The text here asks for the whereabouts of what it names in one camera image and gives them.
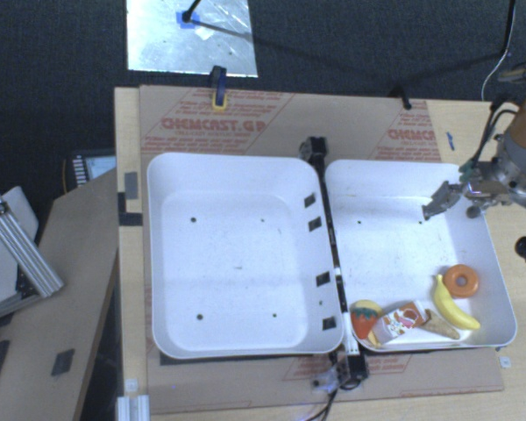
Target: black fabric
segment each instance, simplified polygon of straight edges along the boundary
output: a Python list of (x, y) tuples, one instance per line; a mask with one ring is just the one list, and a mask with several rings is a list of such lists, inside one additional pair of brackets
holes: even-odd
[[(240, 89), (479, 100), (501, 50), (508, 0), (249, 0), (258, 79)], [(126, 70), (125, 0), (0, 0), (0, 191), (38, 212), (62, 191), (62, 160), (113, 147), (113, 89), (204, 86), (200, 75)], [(526, 61), (526, 0), (511, 57)], [(526, 86), (493, 79), (522, 99)]]

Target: metal plate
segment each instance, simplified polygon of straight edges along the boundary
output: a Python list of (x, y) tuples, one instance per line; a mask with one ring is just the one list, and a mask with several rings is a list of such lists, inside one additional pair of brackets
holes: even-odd
[(247, 0), (202, 0), (194, 23), (181, 14), (195, 0), (127, 0), (130, 70), (257, 77)]

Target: empty white tray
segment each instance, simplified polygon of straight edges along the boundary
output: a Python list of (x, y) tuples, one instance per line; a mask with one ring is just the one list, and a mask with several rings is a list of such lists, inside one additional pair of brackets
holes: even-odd
[(153, 336), (175, 358), (324, 353), (343, 335), (316, 172), (165, 153), (147, 171)]
[(371, 299), (391, 311), (413, 300), (436, 310), (434, 276), (464, 263), (480, 278), (478, 292), (456, 300), (481, 323), (449, 340), (413, 329), (375, 349), (414, 351), (473, 346), (504, 346), (516, 334), (516, 321), (493, 243), (483, 217), (470, 219), (462, 198), (447, 212), (423, 221), (422, 205), (443, 181), (458, 182), (451, 164), (335, 161), (326, 170), (331, 213), (338, 241), (347, 302)]

